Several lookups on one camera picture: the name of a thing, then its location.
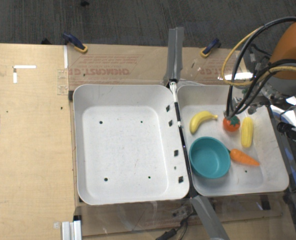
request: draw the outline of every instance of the black cable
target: black cable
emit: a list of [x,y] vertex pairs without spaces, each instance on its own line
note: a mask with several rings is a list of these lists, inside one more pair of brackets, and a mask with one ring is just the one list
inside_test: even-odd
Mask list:
[[261,53],[263,53],[263,54],[265,54],[265,55],[267,55],[267,56],[272,56],[272,53],[269,53],[269,52],[267,52],[267,51],[265,51],[265,50],[262,50],[262,49],[258,48],[257,45],[254,44],[254,43],[253,43],[250,47],[253,47],[253,48],[256,49],[258,52],[261,52]]
[[[276,61],[275,63],[271,63],[268,67],[266,67],[262,71],[260,71],[258,73],[258,75],[253,79],[253,81],[252,81],[252,83],[251,83],[251,85],[250,85],[250,87],[249,87],[246,95],[244,96],[244,98],[242,99],[242,101],[238,104],[236,110],[233,111],[231,117],[229,117],[229,118],[232,118],[233,116],[242,113],[251,104],[251,102],[255,99],[255,97],[259,94],[260,90],[263,88],[263,86],[266,84],[266,82],[271,78],[271,76],[274,75],[274,74],[276,74],[277,72],[271,73],[269,76],[267,76],[261,82],[260,87],[255,92],[255,94],[252,96],[251,100],[249,102],[246,102],[247,99],[249,98],[249,96],[250,96],[250,94],[251,94],[254,86],[256,85],[256,83],[258,82],[258,80],[260,79],[260,77],[263,76],[263,74],[265,74],[267,71],[269,71],[272,68],[275,68],[275,67],[278,67],[278,66],[284,65],[284,64],[296,64],[296,59],[281,59],[281,60]],[[246,107],[244,107],[244,108],[241,109],[241,107],[245,103],[246,103]]]
[[181,240],[183,238],[184,234],[187,231],[187,228],[188,228],[188,219],[192,215],[196,215],[196,212],[192,212],[188,216],[186,216],[185,218],[183,218],[180,221],[180,226],[177,229],[174,229],[173,228],[173,229],[171,229],[169,231],[166,231],[163,235],[161,235],[160,237],[156,238],[156,240],[167,240],[167,239],[173,237],[174,235],[176,235],[177,232],[183,227],[184,230],[181,232],[181,235],[179,237],[179,240]]
[[[232,77],[231,77],[231,82],[234,82],[235,80],[235,76],[237,74],[237,70],[238,67],[240,65],[240,62],[244,56],[245,51],[247,50],[248,46],[250,45],[250,43],[262,32],[266,31],[267,29],[269,29],[270,27],[274,26],[274,25],[278,25],[281,23],[285,23],[285,22],[296,22],[296,17],[291,16],[291,17],[284,17],[284,18],[280,18],[280,19],[276,19],[274,21],[271,21],[263,26],[261,26],[260,28],[258,28],[245,42],[245,44],[243,45],[237,60],[234,64],[233,70],[232,70]],[[230,107],[231,107],[231,111],[234,112],[233,106],[231,104],[232,101],[232,91],[233,91],[233,86],[231,85],[229,87],[229,92],[228,92],[228,99],[227,99],[227,106],[226,106],[226,116],[228,117],[230,114]]]
[[263,58],[260,60],[260,63],[262,63],[262,61],[263,61],[264,59],[269,60],[270,57],[269,57],[269,56],[263,56]]

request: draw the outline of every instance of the clamp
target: clamp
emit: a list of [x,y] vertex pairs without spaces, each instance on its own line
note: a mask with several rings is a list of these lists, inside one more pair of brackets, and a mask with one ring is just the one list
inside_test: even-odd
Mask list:
[[207,47],[204,47],[201,51],[200,51],[200,56],[202,56],[203,58],[206,58],[210,55],[212,49],[214,47],[220,47],[221,43],[219,41],[219,39],[214,39]]
[[63,33],[62,35],[63,39],[65,40],[65,45],[67,43],[72,43],[74,45],[74,48],[81,53],[86,53],[88,51],[88,47],[84,44],[82,44],[82,42],[77,39],[75,36],[73,36],[72,34],[68,34],[66,32]]

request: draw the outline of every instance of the toy carrot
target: toy carrot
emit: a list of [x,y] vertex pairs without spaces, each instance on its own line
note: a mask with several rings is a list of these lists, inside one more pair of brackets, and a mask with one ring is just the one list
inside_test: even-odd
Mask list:
[[260,165],[260,163],[258,161],[256,161],[255,159],[253,159],[252,157],[250,157],[246,153],[244,153],[241,150],[238,150],[236,148],[234,148],[230,151],[230,157],[232,160],[242,163],[242,164],[246,164],[246,165],[250,165],[250,166],[259,166]]

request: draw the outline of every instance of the tomato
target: tomato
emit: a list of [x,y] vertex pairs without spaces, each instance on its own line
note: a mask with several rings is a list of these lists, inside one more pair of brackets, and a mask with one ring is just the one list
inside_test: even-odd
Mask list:
[[235,115],[230,120],[223,119],[223,128],[228,132],[235,132],[240,128],[240,119]]

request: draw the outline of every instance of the toy banana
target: toy banana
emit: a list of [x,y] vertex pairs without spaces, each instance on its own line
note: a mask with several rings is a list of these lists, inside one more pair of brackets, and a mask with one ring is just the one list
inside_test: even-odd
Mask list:
[[194,134],[199,128],[201,123],[210,119],[216,120],[217,118],[218,116],[216,114],[212,114],[211,112],[206,110],[195,114],[190,121],[190,132]]
[[241,129],[241,144],[244,148],[249,148],[252,145],[253,138],[253,120],[251,117],[246,117],[242,122]]

